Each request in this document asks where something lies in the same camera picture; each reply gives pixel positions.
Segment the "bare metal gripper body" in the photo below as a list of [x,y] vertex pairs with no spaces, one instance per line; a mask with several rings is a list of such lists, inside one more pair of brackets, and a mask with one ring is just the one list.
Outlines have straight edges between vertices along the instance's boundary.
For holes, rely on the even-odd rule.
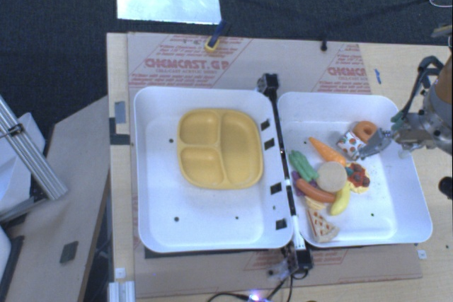
[[436,113],[398,112],[391,118],[394,141],[404,150],[440,149],[452,152],[452,119],[441,118]]

